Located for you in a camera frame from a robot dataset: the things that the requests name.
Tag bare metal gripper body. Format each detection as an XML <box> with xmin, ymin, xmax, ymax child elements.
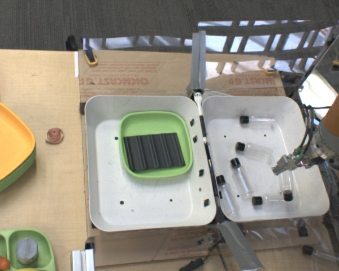
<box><xmin>293</xmin><ymin>139</ymin><xmax>339</xmax><ymax>170</ymax></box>

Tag clear bottle with black cap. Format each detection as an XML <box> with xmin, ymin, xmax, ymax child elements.
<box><xmin>230</xmin><ymin>157</ymin><xmax>255</xmax><ymax>199</ymax></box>
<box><xmin>251</xmin><ymin>194</ymin><xmax>286</xmax><ymax>207</ymax></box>
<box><xmin>216</xmin><ymin>174</ymin><xmax>240</xmax><ymax>217</ymax></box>
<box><xmin>239</xmin><ymin>115</ymin><xmax>276</xmax><ymax>131</ymax></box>
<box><xmin>301</xmin><ymin>244</ymin><xmax>339</xmax><ymax>263</ymax></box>
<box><xmin>278</xmin><ymin>169</ymin><xmax>296</xmax><ymax>203</ymax></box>
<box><xmin>235</xmin><ymin>141</ymin><xmax>274</xmax><ymax>164</ymax></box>

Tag white plastic tray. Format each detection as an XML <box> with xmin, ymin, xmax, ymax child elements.
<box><xmin>84</xmin><ymin>94</ymin><xmax>218</xmax><ymax>233</ymax></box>
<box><xmin>201</xmin><ymin>95</ymin><xmax>331</xmax><ymax>224</ymax></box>

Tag thin black and white rod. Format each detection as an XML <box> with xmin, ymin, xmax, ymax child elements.
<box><xmin>193</xmin><ymin>91</ymin><xmax>222</xmax><ymax>222</ymax></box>

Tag black ribbed rack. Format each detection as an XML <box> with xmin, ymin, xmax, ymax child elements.
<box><xmin>123</xmin><ymin>132</ymin><xmax>186</xmax><ymax>173</ymax></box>

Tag brown cardboard board, red print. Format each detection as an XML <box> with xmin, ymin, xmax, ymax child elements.
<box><xmin>77</xmin><ymin>49</ymin><xmax>339</xmax><ymax>268</ymax></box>

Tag brown round doughnut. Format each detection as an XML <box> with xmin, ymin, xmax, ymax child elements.
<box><xmin>45</xmin><ymin>127</ymin><xmax>65</xmax><ymax>145</ymax></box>

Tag green divided plate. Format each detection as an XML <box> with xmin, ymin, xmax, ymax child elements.
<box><xmin>0</xmin><ymin>228</ymin><xmax>57</xmax><ymax>271</ymax></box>

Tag grey can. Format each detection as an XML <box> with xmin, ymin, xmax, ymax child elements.
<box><xmin>15</xmin><ymin>238</ymin><xmax>40</xmax><ymax>266</ymax></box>

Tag yellow plate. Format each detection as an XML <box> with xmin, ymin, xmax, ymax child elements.
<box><xmin>0</xmin><ymin>99</ymin><xmax>37</xmax><ymax>187</ymax></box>

